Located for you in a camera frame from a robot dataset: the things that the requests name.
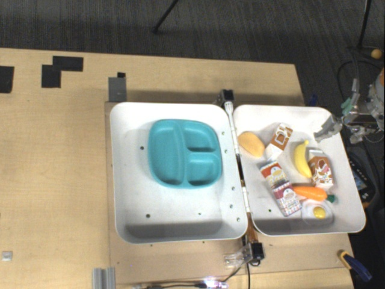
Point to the brown and white carton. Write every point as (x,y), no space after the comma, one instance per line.
(278,141)
(321,169)

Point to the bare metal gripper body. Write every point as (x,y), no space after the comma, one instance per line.
(359,120)

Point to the thin black and white rod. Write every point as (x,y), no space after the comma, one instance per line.
(235,137)

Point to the white fried egg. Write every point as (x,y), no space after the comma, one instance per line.
(319,212)

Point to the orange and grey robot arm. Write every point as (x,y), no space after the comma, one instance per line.
(379,90)

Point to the red and white box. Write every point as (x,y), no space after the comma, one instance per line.
(287,199)

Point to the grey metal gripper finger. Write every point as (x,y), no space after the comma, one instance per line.
(326,134)
(330,121)

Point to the white plastic tray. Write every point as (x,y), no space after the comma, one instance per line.
(340,212)
(168,212)

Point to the orange carrot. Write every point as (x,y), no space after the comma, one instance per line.
(311,193)

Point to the blue divided plate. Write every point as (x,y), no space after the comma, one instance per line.
(180,152)

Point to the yellow bread roll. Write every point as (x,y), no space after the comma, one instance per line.
(251,144)

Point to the yellow banana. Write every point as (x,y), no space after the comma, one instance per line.
(301,159)

